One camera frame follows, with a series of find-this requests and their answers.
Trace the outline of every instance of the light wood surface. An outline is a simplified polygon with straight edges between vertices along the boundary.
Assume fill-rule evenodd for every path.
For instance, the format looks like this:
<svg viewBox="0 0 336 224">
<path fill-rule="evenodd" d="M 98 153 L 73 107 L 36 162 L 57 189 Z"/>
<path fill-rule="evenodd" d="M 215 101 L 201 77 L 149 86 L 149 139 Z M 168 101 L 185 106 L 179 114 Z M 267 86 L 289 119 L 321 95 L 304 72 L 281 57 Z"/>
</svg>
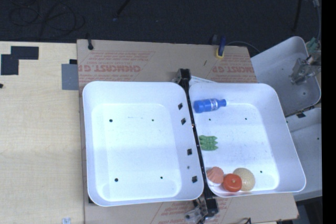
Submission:
<svg viewBox="0 0 336 224">
<path fill-rule="evenodd" d="M 0 76 L 0 223 L 84 223 L 78 91 L 62 90 L 61 64 L 76 44 L 38 46 L 19 75 Z"/>
</svg>

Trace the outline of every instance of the beige ball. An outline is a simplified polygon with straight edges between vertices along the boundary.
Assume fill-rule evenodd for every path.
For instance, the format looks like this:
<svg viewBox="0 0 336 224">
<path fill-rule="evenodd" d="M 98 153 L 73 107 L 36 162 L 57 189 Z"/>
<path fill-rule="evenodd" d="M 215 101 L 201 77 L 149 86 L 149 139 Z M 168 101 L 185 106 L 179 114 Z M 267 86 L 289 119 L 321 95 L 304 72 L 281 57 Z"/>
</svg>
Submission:
<svg viewBox="0 0 336 224">
<path fill-rule="evenodd" d="M 241 167 L 235 169 L 233 173 L 241 177 L 243 183 L 243 186 L 241 187 L 242 191 L 250 191 L 254 188 L 254 185 L 256 184 L 256 179 L 249 169 Z"/>
</svg>

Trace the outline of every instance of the red tomato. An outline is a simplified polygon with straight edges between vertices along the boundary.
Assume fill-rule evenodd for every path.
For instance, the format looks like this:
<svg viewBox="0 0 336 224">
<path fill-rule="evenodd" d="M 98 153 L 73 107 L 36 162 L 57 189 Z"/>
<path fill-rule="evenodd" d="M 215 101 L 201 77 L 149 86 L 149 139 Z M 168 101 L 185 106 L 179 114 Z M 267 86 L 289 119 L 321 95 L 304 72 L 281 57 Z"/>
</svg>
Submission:
<svg viewBox="0 0 336 224">
<path fill-rule="evenodd" d="M 235 174 L 227 174 L 224 176 L 222 186 L 225 190 L 235 193 L 241 190 L 243 182 L 240 176 Z"/>
</svg>

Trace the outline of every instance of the blue bottle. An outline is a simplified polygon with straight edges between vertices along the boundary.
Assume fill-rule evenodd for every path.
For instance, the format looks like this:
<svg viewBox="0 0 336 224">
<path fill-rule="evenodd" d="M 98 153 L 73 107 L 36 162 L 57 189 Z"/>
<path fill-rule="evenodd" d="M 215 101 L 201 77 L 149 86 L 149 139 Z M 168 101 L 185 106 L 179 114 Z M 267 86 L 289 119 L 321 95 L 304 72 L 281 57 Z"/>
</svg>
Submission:
<svg viewBox="0 0 336 224">
<path fill-rule="evenodd" d="M 226 106 L 226 100 L 218 100 L 215 98 L 198 100 L 194 102 L 194 109 L 196 113 L 202 113 L 207 111 L 214 111 L 219 109 L 221 106 Z"/>
</svg>

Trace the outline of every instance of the cardboard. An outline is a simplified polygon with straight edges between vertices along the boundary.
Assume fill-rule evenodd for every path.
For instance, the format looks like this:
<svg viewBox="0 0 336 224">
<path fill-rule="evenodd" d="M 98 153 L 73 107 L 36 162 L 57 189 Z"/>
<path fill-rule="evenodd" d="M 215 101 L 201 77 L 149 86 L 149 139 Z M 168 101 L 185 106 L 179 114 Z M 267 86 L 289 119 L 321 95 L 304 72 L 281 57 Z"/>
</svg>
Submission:
<svg viewBox="0 0 336 224">
<path fill-rule="evenodd" d="M 155 202 L 130 206 L 100 207 L 89 202 L 86 182 L 85 129 L 82 90 L 96 80 L 172 81 L 179 68 L 191 75 L 216 82 L 256 83 L 246 47 L 226 46 L 224 57 L 215 57 L 218 46 L 150 42 L 77 40 L 79 101 L 85 220 L 87 224 L 188 223 L 184 216 L 192 201 Z M 206 223 L 252 223 L 296 219 L 297 207 L 291 193 L 216 198 L 219 213 Z"/>
</svg>

